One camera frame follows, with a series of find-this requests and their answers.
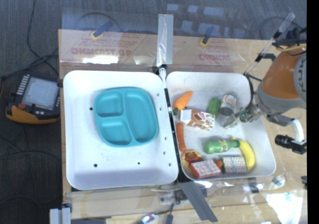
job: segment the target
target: display screen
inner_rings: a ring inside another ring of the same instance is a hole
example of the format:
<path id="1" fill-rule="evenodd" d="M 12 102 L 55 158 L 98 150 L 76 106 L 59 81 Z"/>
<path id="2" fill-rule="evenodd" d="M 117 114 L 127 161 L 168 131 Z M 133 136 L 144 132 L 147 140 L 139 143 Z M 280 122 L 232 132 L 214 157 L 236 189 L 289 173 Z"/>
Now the display screen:
<path id="1" fill-rule="evenodd" d="M 24 93 L 22 103 L 53 110 L 59 87 L 55 82 L 31 77 Z"/>

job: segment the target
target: metal bracket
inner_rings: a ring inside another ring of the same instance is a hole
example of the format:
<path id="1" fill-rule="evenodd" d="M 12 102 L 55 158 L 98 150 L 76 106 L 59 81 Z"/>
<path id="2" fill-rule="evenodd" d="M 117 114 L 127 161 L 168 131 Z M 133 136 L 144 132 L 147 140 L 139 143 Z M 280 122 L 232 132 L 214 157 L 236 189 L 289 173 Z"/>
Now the metal bracket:
<path id="1" fill-rule="evenodd" d="M 173 15 L 159 15 L 158 45 L 156 66 L 172 63 L 173 52 Z"/>
<path id="2" fill-rule="evenodd" d="M 280 126 L 288 126 L 293 122 L 293 118 L 289 118 L 282 114 L 268 115 L 266 119 L 272 123 L 275 123 Z"/>
<path id="3" fill-rule="evenodd" d="M 71 224 L 70 208 L 50 209 L 50 224 Z"/>
<path id="4" fill-rule="evenodd" d="M 183 190 L 188 200 L 193 205 L 201 221 L 218 221 L 203 194 L 193 181 L 180 183 L 179 187 Z"/>

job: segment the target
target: gray carpet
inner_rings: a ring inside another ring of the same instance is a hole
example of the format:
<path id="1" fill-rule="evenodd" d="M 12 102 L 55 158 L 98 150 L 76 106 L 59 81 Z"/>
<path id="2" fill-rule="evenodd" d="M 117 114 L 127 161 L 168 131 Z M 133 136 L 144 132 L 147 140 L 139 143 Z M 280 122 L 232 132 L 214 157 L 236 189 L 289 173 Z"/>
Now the gray carpet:
<path id="1" fill-rule="evenodd" d="M 74 16 L 69 23 L 70 11 L 79 10 L 96 14 L 79 24 Z M 296 15 L 289 29 L 307 26 L 307 0 L 0 0 L 0 75 L 57 54 L 58 29 L 95 27 L 103 17 L 98 13 L 135 14 L 134 26 L 116 21 L 119 31 L 152 33 L 157 21 L 140 20 L 142 14 L 173 13 L 178 35 L 200 35 L 203 23 L 213 23 L 214 37 L 270 39 L 289 12 Z M 46 62 L 31 70 L 57 78 L 57 57 Z M 0 98 L 0 223 L 46 224 L 49 209 L 60 208 L 62 201 L 60 122 L 23 125 L 5 117 L 5 97 L 18 74 L 5 79 Z"/>

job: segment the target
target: teal plate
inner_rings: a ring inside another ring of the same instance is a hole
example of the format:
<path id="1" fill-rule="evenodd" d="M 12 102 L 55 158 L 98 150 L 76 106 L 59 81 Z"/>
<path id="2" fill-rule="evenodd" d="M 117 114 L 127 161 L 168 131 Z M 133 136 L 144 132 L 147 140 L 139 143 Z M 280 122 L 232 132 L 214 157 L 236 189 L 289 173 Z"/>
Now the teal plate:
<path id="1" fill-rule="evenodd" d="M 94 115 L 101 139 L 114 147 L 149 143 L 159 133 L 150 96 L 134 87 L 113 88 L 94 101 Z"/>

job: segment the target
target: can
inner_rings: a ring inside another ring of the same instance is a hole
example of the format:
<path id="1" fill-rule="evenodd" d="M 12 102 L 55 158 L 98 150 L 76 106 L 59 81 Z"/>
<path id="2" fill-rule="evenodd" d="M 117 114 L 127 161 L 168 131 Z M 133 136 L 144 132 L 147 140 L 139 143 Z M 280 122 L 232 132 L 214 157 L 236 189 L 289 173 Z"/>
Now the can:
<path id="1" fill-rule="evenodd" d="M 225 94 L 220 103 L 219 112 L 225 116 L 231 116 L 236 106 L 236 97 L 231 94 Z"/>

